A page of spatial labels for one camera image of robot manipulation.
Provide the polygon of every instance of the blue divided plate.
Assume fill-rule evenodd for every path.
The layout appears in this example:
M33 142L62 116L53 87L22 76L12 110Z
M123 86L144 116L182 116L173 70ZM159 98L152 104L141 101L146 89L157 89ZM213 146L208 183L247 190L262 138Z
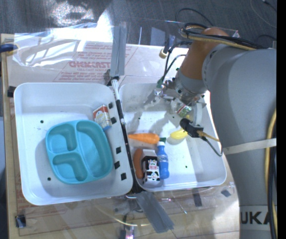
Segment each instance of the blue divided plate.
M108 139L100 125L92 120L53 126L46 134L45 144L52 170L64 183L99 180L112 170Z

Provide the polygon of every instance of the blue bottle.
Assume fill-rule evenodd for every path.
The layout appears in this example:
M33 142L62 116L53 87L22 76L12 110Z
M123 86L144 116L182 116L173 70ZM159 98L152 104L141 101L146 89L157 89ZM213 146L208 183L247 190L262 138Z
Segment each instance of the blue bottle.
M157 144L157 160L159 165L160 179L167 179L169 177L168 171L168 157L164 151L165 142L159 141Z

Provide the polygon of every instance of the wooden table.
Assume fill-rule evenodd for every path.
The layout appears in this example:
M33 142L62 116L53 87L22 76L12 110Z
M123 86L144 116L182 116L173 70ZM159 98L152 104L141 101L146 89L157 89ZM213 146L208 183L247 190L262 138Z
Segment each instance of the wooden table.
M2 34L1 44L4 44L6 39L12 39L13 35ZM88 212L83 215L88 216L89 221L92 216L102 216L101 222L89 222L87 224L78 223L71 225L71 222L66 222L64 215L58 215L58 209L54 208L55 216L38 216L34 208L29 203L22 202L22 194L18 185L20 177L15 169L18 165L18 152L16 146L16 131L11 98L8 97L8 72L6 65L7 54L1 54L2 66L2 92L3 92L3 119L4 119L4 142L6 156L6 195L7 195L7 220L8 220L8 235L10 239L29 238L29 239L62 239L62 238L112 238L116 239L120 236L120 230L123 227L117 216L113 216L110 211L111 199L99 199L89 203L76 204L77 208L72 204L64 205L65 210L73 208L79 211L83 209ZM209 188L199 189L198 193L202 199L203 205L196 207L192 192L193 191L177 191L177 192L160 192L156 194L158 199L169 199L176 202L176 205L171 205L170 209L166 209L170 218L174 222L174 229L166 233L157 234L148 219L144 214L137 214L137 217L132 217L129 223L135 225L135 236L140 236L142 239L148 238L197 238L197 239L237 239L239 238L239 206L237 192L234 192L226 197L220 192L225 189L232 189L230 182L233 182L228 164L225 157L224 161L227 167L227 180L223 185ZM47 207L42 207L38 211L43 211ZM20 215L18 210L26 214L27 226L25 228L16 227L15 217ZM68 225L63 226L61 230L53 230L51 224L62 222Z

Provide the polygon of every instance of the clear plastic sheet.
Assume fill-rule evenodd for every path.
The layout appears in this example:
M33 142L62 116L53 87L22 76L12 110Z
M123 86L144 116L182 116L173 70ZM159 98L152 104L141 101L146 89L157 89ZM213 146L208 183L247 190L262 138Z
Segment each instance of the clear plastic sheet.
M127 24L125 73L120 85L128 82L156 83L163 75L165 60L159 56L167 36L175 36L177 22L159 22L167 26L164 39L147 43L142 28ZM18 46L8 55L8 85L17 87L26 82L95 82L106 85L110 80L114 26L98 28L96 24L50 29L41 33L16 33L6 40ZM186 54L187 48L175 48L172 58ZM183 60L177 59L168 77L175 76ZM13 100L10 100L12 130L15 132ZM213 233L238 231L238 199L232 178L221 186L154 192L155 197L174 222L174 229L155 232L146 215L137 205L135 195L87 201L34 206L23 196L16 138L13 138L19 235L49 233L49 238L185 238Z

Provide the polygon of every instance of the white tray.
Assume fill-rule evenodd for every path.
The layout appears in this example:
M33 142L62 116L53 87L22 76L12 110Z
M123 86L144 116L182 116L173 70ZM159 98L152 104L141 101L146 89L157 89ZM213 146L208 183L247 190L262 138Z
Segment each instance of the white tray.
M181 140L169 137L172 132L181 129L179 122L182 119L176 113L169 113L169 101L162 100L156 106L144 109L144 103L154 88L155 83L124 84L120 88L127 133L152 132L166 137L165 152L169 159L170 177L163 181L162 186L155 188L145 188L142 180L138 179L141 187L147 191L166 191L222 184L227 176L223 159L208 143L190 136ZM202 126L207 134L215 135L207 107L203 109ZM216 141L209 141L220 151ZM132 154L138 147L157 151L155 145L132 139L129 139L129 144Z
M154 132L166 137L170 177L157 188L166 191L222 184L226 169L221 157L199 138L175 140L170 133L180 129L181 117L168 112L168 103L160 102L147 110L143 104L155 87L153 84L124 84L120 88L127 133ZM52 172L45 148L46 132L53 126L71 120L93 120L92 112L102 104L112 103L110 117L117 122L106 131L117 168L103 179L68 185ZM22 192L34 205L49 205L102 197L120 196L133 186L122 128L114 94L107 86L96 83L24 83L14 93L15 120ZM204 131L214 135L207 109L203 111ZM138 147L155 149L155 145L129 139L131 153ZM217 142L212 141L219 151Z
M114 163L119 161L120 166L113 167L108 176L98 181L76 185L59 181L45 148L47 131L66 121L93 120L93 110L109 103L113 104L110 117L115 117L117 123L106 135ZM14 107L22 192L30 203L49 205L89 200L119 196L131 190L133 177L114 94L109 87L94 83L24 83L14 92Z

